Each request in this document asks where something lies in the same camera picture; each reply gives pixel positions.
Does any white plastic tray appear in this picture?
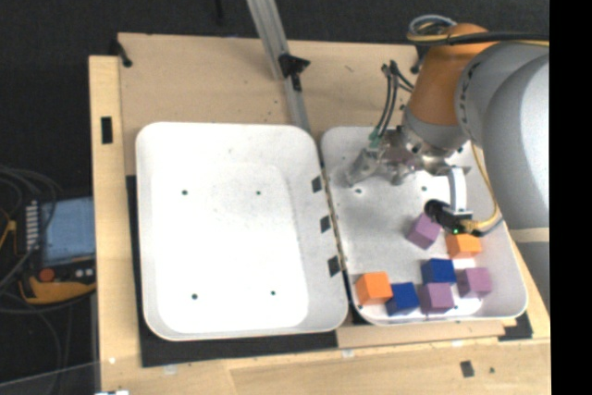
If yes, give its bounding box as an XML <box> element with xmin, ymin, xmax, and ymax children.
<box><xmin>319</xmin><ymin>125</ymin><xmax>530</xmax><ymax>327</ymax></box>
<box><xmin>134</xmin><ymin>120</ymin><xmax>350</xmax><ymax>342</ymax></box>

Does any thin black and white rod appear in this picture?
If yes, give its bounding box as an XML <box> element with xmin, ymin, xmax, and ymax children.
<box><xmin>319</xmin><ymin>159</ymin><xmax>349</xmax><ymax>278</ymax></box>

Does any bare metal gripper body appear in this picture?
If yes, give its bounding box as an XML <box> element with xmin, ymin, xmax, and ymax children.
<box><xmin>369</xmin><ymin>128</ymin><xmax>469</xmax><ymax>178</ymax></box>

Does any pale brown flat board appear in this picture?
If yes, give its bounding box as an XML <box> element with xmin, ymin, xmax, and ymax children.
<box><xmin>117</xmin><ymin>31</ymin><xmax>519</xmax><ymax>350</ymax></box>

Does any blue cube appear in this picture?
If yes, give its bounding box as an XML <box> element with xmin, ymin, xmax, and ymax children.
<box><xmin>420</xmin><ymin>258</ymin><xmax>458</xmax><ymax>286</ymax></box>
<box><xmin>384</xmin><ymin>282</ymin><xmax>421</xmax><ymax>317</ymax></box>

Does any purple cube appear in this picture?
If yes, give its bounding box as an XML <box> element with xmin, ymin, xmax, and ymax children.
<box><xmin>406</xmin><ymin>212</ymin><xmax>442</xmax><ymax>252</ymax></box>
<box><xmin>417</xmin><ymin>281</ymin><xmax>456</xmax><ymax>315</ymax></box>
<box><xmin>455</xmin><ymin>266</ymin><xmax>493</xmax><ymax>299</ymax></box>

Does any orange cube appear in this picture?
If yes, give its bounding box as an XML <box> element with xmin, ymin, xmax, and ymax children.
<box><xmin>353</xmin><ymin>271</ymin><xmax>395</xmax><ymax>307</ymax></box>
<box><xmin>445</xmin><ymin>233</ymin><xmax>484</xmax><ymax>260</ymax></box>

